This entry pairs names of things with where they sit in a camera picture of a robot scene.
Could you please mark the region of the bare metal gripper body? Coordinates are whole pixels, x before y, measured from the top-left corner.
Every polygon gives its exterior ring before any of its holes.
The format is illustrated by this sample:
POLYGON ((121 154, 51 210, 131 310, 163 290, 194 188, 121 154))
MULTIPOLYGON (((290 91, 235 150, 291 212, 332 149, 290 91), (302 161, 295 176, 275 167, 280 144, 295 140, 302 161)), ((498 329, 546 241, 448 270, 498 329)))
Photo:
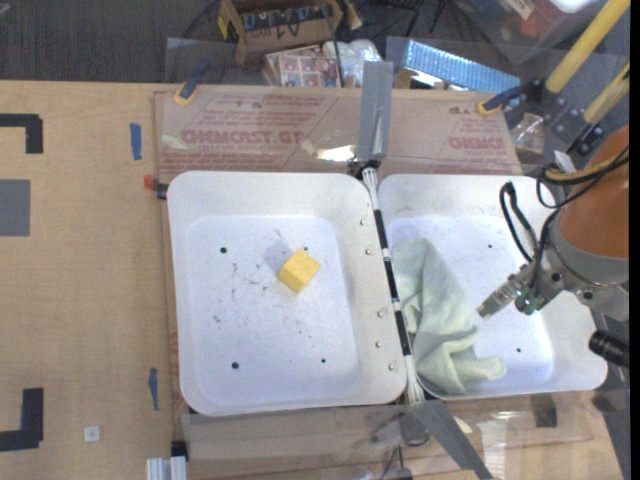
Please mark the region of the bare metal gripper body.
POLYGON ((517 309, 543 309, 562 290, 560 274, 546 271, 534 262, 522 265, 508 280, 517 309))

